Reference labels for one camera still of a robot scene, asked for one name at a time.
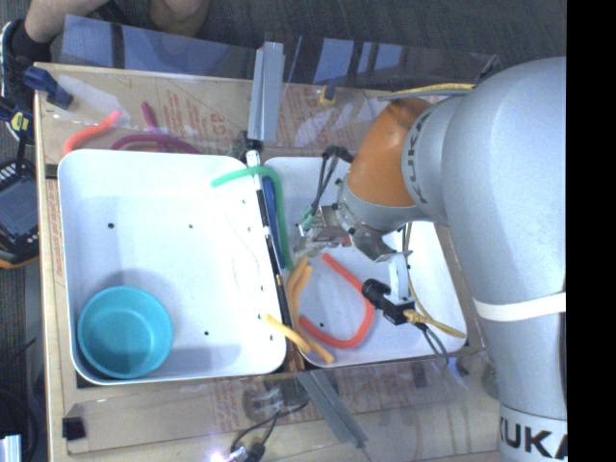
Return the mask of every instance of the round plastic bowl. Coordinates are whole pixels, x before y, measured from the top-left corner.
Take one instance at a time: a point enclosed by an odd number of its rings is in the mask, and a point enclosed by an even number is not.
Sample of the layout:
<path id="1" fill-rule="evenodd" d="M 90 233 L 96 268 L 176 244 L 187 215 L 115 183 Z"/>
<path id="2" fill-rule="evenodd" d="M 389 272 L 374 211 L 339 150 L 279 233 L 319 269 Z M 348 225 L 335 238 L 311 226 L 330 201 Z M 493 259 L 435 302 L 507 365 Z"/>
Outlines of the round plastic bowl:
<path id="1" fill-rule="evenodd" d="M 153 295 L 117 286 L 94 295 L 77 322 L 79 348 L 99 372 L 139 378 L 159 368 L 173 342 L 167 309 Z"/>

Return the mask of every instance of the white tray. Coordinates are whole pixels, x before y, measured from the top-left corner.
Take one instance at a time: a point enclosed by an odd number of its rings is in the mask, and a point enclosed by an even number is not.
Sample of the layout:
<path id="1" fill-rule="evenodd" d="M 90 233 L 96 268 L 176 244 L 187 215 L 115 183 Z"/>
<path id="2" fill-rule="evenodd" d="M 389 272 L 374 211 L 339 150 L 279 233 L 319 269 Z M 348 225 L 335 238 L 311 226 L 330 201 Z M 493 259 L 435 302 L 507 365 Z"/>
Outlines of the white tray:
<path id="1" fill-rule="evenodd" d="M 317 192 L 321 158 L 274 158 L 266 165 L 275 169 L 282 182 L 287 227 L 292 232 L 291 244 L 298 234 L 295 225 Z M 348 164 L 340 162 L 332 176 L 321 203 L 336 201 L 338 187 L 333 183 L 344 178 Z M 401 234 L 394 233 L 387 243 L 401 249 Z M 439 244 L 434 225 L 414 222 L 411 231 L 409 270 L 419 299 L 427 312 L 438 321 L 467 333 L 466 323 L 453 287 L 447 262 Z M 354 247 L 327 250 L 332 257 L 350 270 L 362 282 L 375 278 L 389 283 L 387 264 L 376 264 Z M 312 275 L 300 297 L 299 313 L 328 335 L 348 339 L 354 335 L 363 319 L 363 297 L 343 277 L 329 267 L 321 257 L 310 259 Z M 448 352 L 460 349 L 466 342 L 431 327 Z M 322 368 L 361 365 L 380 361 L 415 358 L 433 354 L 423 333 L 410 324 L 395 326 L 380 311 L 375 311 L 372 326 L 365 340 L 357 347 L 344 349 L 325 346 L 335 357 L 332 364 L 325 363 L 312 352 L 306 359 Z"/>
<path id="2" fill-rule="evenodd" d="M 254 182 L 213 189 L 210 181 L 243 168 L 233 158 L 77 150 L 58 179 L 72 360 L 100 385 L 183 380 L 276 370 L 282 335 L 259 318 L 280 320 Z M 79 313 L 111 286 L 142 288 L 168 309 L 173 346 L 155 372 L 106 378 L 76 344 Z"/>

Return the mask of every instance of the wooden table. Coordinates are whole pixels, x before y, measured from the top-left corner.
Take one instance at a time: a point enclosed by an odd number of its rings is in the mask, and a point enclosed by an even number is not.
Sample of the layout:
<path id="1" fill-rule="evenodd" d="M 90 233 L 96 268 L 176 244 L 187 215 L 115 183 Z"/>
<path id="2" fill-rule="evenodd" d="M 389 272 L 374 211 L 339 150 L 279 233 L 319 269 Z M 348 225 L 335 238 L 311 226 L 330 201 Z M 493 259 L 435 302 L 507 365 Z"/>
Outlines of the wooden table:
<path id="1" fill-rule="evenodd" d="M 70 356 L 63 235 L 55 175 L 64 155 L 65 139 L 81 126 L 100 122 L 113 108 L 127 112 L 130 121 L 115 133 L 91 140 L 89 147 L 106 148 L 117 136 L 147 131 L 141 115 L 143 101 L 159 113 L 161 127 L 180 132 L 200 149 L 228 153 L 230 143 L 247 124 L 251 84 L 60 64 L 40 66 L 75 95 L 67 111 L 48 103 L 45 93 L 38 92 L 35 98 L 49 460 L 208 460 L 214 450 L 227 449 L 237 431 L 254 424 L 242 409 L 242 398 L 246 385 L 253 380 L 261 385 L 262 379 L 85 386 Z M 324 145 L 334 141 L 354 148 L 378 113 L 371 101 L 379 95 L 378 91 L 339 90 L 338 100 L 345 107 L 327 113 L 318 102 L 318 86 L 290 88 L 281 105 L 282 142 L 271 150 L 276 155 L 297 154 L 299 144 L 303 155 L 319 155 Z M 289 132 L 305 139 L 292 144 L 285 138 Z M 320 134 L 311 137 L 310 132 Z M 465 299 L 467 320 L 475 323 L 449 235 L 444 231 L 441 236 L 457 291 Z M 475 326 L 469 327 L 469 344 L 467 353 L 481 354 L 483 345 Z M 480 374 L 466 378 L 468 385 L 461 393 L 456 390 L 455 381 L 448 379 L 443 383 L 433 377 L 429 366 L 432 361 L 426 361 L 428 383 L 433 381 L 433 388 L 428 389 L 409 383 L 417 362 L 335 371 L 339 387 L 348 389 L 349 409 L 372 440 L 369 451 L 377 450 L 383 455 L 382 460 L 402 460 L 398 457 L 414 453 L 421 442 L 423 458 L 460 455 L 461 458 L 451 460 L 465 460 L 463 454 L 474 453 L 473 460 L 481 460 L 482 456 L 487 457 L 484 460 L 493 460 L 498 443 L 499 406 L 482 391 Z M 71 427 L 71 419 L 83 422 L 85 437 L 71 441 L 64 437 L 63 430 Z M 404 434 L 413 431 L 409 426 L 419 420 L 424 426 L 421 433 Z M 340 443 L 312 404 L 287 423 L 280 423 L 275 436 L 268 441 L 263 460 L 292 455 L 293 460 L 301 461 L 369 460 L 353 444 Z"/>

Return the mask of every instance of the robotic arm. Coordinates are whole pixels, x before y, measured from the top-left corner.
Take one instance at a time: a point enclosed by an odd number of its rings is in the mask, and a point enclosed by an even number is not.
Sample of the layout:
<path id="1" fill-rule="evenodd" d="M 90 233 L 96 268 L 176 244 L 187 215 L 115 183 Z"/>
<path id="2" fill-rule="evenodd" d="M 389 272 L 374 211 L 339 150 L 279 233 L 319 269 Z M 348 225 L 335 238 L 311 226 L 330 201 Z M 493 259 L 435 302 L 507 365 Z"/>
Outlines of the robotic arm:
<path id="1" fill-rule="evenodd" d="M 503 462 L 568 458 L 565 82 L 553 58 L 435 105 L 392 102 L 321 211 L 374 261 L 395 255 L 382 237 L 410 220 L 449 227 L 497 369 Z"/>

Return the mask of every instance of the person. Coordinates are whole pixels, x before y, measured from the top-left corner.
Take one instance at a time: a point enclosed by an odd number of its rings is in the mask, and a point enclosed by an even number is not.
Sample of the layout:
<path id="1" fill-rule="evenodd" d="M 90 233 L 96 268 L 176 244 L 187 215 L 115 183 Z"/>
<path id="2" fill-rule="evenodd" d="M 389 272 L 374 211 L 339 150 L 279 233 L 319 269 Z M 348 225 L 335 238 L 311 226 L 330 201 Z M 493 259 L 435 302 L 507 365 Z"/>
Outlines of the person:
<path id="1" fill-rule="evenodd" d="M 26 69 L 34 62 L 51 61 L 51 44 L 63 31 L 67 15 L 89 15 L 108 1 L 31 0 L 25 18 L 6 23 L 0 35 L 2 95 L 31 109 L 33 91 L 23 83 Z M 192 38 L 205 22 L 209 7 L 210 0 L 150 0 L 149 16 L 156 30 Z"/>

